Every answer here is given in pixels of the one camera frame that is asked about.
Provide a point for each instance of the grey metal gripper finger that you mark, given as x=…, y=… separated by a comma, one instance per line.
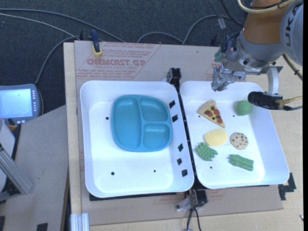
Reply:
x=214, y=79
x=226, y=82

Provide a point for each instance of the green ball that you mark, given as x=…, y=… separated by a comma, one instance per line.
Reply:
x=243, y=107

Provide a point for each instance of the brown cardboard board red print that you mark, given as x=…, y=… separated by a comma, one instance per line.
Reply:
x=144, y=64

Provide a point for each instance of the green toy asparagus bundle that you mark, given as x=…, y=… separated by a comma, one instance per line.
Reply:
x=241, y=162

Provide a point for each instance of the black cylinder on white bracket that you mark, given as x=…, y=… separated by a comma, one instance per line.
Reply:
x=267, y=96

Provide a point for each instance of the white plastic tray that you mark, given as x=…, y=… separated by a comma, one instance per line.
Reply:
x=134, y=172
x=264, y=148

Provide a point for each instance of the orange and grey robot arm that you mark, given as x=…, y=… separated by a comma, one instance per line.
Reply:
x=267, y=20

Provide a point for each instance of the blue divided plate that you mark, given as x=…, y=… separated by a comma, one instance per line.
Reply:
x=139, y=123

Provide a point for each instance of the toy chocolate chip biscuit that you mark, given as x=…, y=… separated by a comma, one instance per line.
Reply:
x=239, y=140

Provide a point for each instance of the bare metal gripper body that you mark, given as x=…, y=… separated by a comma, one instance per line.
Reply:
x=240, y=65

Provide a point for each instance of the toy pizza slice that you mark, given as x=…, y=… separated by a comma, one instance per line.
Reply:
x=213, y=113

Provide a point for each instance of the thin black rod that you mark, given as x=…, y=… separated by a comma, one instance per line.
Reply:
x=186, y=133

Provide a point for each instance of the yellow toy bread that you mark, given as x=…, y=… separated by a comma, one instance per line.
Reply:
x=216, y=137

